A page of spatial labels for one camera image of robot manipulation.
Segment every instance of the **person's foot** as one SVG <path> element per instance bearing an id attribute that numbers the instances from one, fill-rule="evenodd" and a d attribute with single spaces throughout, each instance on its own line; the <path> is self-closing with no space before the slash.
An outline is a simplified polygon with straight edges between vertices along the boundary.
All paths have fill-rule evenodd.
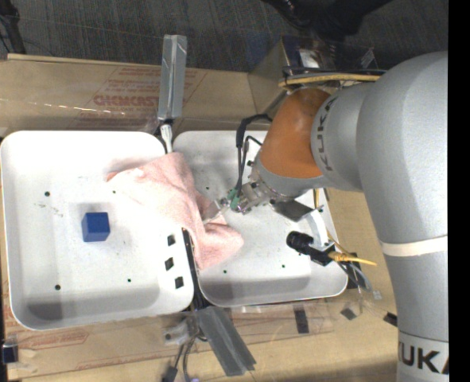
<path id="1" fill-rule="evenodd" d="M 270 4 L 294 28 L 307 30 L 311 20 L 298 0 L 261 0 Z"/>

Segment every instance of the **blue cube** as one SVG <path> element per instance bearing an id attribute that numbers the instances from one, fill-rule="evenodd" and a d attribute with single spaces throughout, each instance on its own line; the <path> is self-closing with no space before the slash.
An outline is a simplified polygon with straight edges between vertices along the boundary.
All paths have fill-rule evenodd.
<path id="1" fill-rule="evenodd" d="M 111 233 L 107 212 L 86 212 L 81 226 L 84 242 L 101 242 Z"/>

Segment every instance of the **metal bracket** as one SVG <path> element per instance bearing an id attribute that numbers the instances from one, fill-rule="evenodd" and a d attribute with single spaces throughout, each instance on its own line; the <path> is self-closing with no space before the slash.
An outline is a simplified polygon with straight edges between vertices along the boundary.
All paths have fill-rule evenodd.
<path id="1" fill-rule="evenodd" d="M 162 48 L 161 90 L 157 113 L 161 121 L 181 116 L 186 61 L 187 37 L 166 34 Z"/>
<path id="2" fill-rule="evenodd" d="M 272 207 L 275 212 L 291 219 L 293 222 L 299 222 L 314 211 L 313 208 L 295 200 L 276 202 Z"/>
<path id="3" fill-rule="evenodd" d="M 194 317 L 186 317 L 173 327 L 163 329 L 164 340 L 166 345 L 182 345 L 190 339 L 192 335 L 196 335 L 198 327 Z"/>
<path id="4" fill-rule="evenodd" d="M 2 361 L 3 364 L 12 364 L 19 361 L 19 346 L 15 340 L 3 344 Z"/>
<path id="5" fill-rule="evenodd" d="M 209 306 L 198 310 L 196 316 L 226 376 L 254 370 L 256 360 L 222 308 Z"/>

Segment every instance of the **rectangular slot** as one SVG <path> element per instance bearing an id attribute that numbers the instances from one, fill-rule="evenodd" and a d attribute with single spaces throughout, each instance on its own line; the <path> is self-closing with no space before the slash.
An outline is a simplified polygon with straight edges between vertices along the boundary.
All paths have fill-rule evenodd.
<path id="1" fill-rule="evenodd" d="M 174 266 L 173 258 L 169 258 L 164 262 L 165 269 L 168 271 L 171 267 Z"/>
<path id="2" fill-rule="evenodd" d="M 183 277 L 180 276 L 180 277 L 177 277 L 176 279 L 174 279 L 175 288 L 179 289 L 183 285 L 184 285 L 184 278 Z"/>

